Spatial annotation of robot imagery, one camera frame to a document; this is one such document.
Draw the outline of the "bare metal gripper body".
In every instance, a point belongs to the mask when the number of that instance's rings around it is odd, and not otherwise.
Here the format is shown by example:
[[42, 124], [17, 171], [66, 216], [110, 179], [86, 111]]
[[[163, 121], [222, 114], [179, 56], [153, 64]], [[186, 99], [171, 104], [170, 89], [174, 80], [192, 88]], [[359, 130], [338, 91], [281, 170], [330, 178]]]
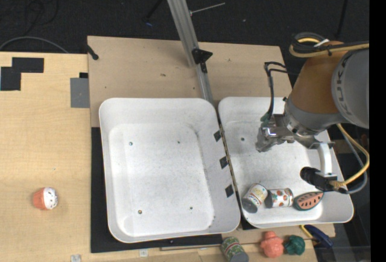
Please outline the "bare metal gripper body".
[[317, 131], [304, 126], [290, 114], [270, 115], [266, 113], [260, 118], [260, 121], [260, 129], [267, 138], [282, 137], [288, 143], [297, 141], [301, 145], [312, 145], [317, 142], [315, 138]]

